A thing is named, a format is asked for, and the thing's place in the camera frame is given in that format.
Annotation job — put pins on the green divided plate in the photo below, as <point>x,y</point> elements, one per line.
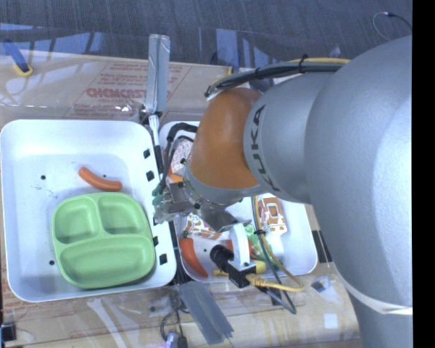
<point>101,252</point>

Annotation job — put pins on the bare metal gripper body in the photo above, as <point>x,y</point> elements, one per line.
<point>177,198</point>

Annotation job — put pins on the black cylinder on white bracket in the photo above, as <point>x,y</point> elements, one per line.
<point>240,245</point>

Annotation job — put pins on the brown cardboard board, red print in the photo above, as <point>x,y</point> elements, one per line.
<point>94,85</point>

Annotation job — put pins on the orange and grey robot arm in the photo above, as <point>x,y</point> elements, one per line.
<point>348,165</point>

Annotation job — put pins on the white plastic tray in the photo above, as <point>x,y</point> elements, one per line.
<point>32,151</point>
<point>301,245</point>

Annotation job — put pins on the thin black and white rod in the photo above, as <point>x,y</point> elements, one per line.
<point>154,129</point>

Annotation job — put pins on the orange sausage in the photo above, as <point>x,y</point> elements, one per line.
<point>99,182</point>

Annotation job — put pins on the white and orange packet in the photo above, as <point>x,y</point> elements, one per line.
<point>199,230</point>
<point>183,151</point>
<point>273,212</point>

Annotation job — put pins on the orange carrot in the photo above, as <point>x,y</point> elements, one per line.
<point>190,254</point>

